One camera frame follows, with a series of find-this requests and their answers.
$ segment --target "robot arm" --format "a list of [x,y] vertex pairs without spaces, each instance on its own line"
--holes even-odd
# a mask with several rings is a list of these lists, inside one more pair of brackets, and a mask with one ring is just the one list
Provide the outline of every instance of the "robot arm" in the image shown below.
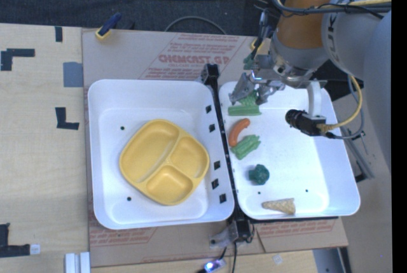
[[[347,73],[358,88],[355,78],[364,82],[365,101],[376,129],[383,154],[390,167],[390,62],[391,0],[273,0],[282,16],[270,39],[267,55],[251,55],[250,74],[238,82],[231,101],[244,96],[245,90],[258,87],[258,104],[284,86],[311,88],[312,74],[327,60]],[[353,120],[358,106],[345,122]],[[327,125],[314,110],[292,110],[286,121],[316,136],[332,137]]]

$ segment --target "wooden table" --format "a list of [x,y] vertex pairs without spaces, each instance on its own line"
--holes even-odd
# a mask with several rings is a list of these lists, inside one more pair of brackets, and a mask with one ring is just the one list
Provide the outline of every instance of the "wooden table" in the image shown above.
[[[0,272],[63,272],[64,255],[88,251],[82,87],[64,87],[63,64],[82,63],[81,28],[0,24],[0,50],[35,49],[0,71],[0,224],[9,245],[38,255],[0,258]],[[58,129],[55,108],[78,130]],[[233,258],[226,258],[230,272]],[[104,267],[92,272],[196,272],[207,259]],[[238,256],[235,272],[317,272],[312,251]]]

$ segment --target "white tray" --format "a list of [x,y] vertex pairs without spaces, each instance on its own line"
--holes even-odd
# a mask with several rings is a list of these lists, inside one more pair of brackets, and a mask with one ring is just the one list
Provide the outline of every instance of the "white tray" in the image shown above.
[[[354,214],[360,206],[360,197],[344,142],[307,136],[286,122],[288,110],[308,110],[307,90],[286,87],[260,106],[261,115],[229,116],[229,94],[236,83],[224,84],[219,92],[226,134],[238,120],[249,118],[251,124],[240,133],[239,140],[255,134],[261,141],[258,149],[242,160],[230,152],[238,203],[243,212],[255,220]],[[327,123],[337,123],[328,93],[324,89],[321,92],[322,114]],[[340,135],[340,129],[333,133]],[[248,172],[256,164],[265,165],[270,172],[265,185],[258,186],[249,180]],[[262,202],[287,198],[294,198],[294,215],[261,207]]]
[[[126,229],[223,221],[233,212],[226,158],[212,93],[195,81],[100,80],[88,91],[93,208],[107,228]],[[210,167],[183,203],[163,206],[121,175],[119,156],[148,121],[166,119],[207,149]]]

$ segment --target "yellow cable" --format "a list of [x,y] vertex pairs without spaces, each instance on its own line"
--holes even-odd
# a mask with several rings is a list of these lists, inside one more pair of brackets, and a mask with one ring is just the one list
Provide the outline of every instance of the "yellow cable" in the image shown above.
[[352,83],[355,86],[356,91],[357,91],[358,102],[357,102],[356,110],[355,110],[355,112],[353,113],[352,116],[350,116],[348,119],[344,120],[343,122],[334,123],[334,124],[331,124],[331,125],[326,124],[326,123],[318,123],[317,128],[323,133],[350,123],[353,119],[356,118],[356,116],[359,114],[359,112],[360,112],[360,110],[362,108],[362,90],[361,90],[359,84],[357,84],[356,79],[353,76],[349,76],[349,77],[352,80]]

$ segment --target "blue and yellow object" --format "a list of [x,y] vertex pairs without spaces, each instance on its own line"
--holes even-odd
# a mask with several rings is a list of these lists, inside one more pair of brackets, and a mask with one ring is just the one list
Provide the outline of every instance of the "blue and yellow object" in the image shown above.
[[96,38],[99,40],[106,39],[110,34],[111,34],[111,29],[114,29],[116,27],[116,24],[120,21],[121,19],[121,13],[116,13],[114,14],[109,20],[103,24],[102,27],[100,27],[96,32]]

